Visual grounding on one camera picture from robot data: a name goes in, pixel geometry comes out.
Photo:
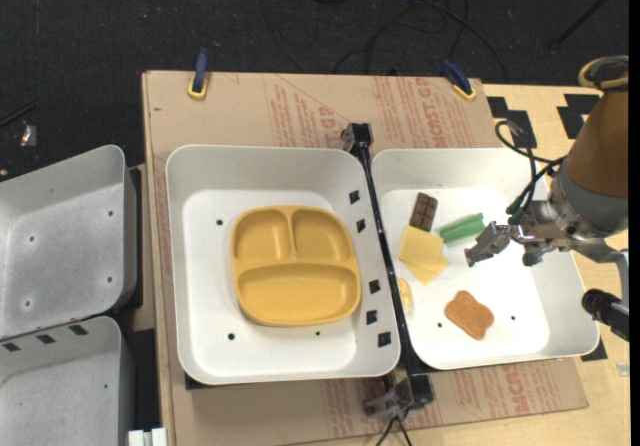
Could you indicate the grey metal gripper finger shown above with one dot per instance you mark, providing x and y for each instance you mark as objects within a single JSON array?
[
  {"x": 487, "y": 243},
  {"x": 535, "y": 255}
]

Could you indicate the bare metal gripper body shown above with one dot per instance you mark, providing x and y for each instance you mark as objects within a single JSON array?
[{"x": 547, "y": 229}]

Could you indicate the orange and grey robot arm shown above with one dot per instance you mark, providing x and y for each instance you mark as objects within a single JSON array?
[{"x": 600, "y": 154}]

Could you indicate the green ridged stick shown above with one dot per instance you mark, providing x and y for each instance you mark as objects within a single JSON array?
[{"x": 461, "y": 230}]

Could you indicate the white plastic tray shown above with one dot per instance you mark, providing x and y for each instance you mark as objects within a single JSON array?
[
  {"x": 60, "y": 244},
  {"x": 520, "y": 294},
  {"x": 60, "y": 389},
  {"x": 210, "y": 334}
]

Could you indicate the yellow cheese slice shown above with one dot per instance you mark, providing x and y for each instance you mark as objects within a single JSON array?
[
  {"x": 419, "y": 246},
  {"x": 431, "y": 274}
]

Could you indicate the brown chocolate bar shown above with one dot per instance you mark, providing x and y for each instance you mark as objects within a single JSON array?
[{"x": 424, "y": 210}]

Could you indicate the brown toast slice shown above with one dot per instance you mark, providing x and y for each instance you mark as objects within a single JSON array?
[{"x": 469, "y": 315}]

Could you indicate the small yellow rounded toy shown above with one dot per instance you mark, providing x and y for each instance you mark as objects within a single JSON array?
[{"x": 405, "y": 293}]

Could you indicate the thin black rod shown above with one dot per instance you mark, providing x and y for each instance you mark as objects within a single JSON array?
[{"x": 385, "y": 244}]

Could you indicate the yellow divided plate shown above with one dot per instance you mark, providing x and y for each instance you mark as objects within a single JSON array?
[{"x": 295, "y": 289}]

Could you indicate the brown cardboard board red print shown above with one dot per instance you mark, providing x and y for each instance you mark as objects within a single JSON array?
[{"x": 300, "y": 104}]

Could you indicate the black cylinder on white bracket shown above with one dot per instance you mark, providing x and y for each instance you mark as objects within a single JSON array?
[{"x": 607, "y": 309}]

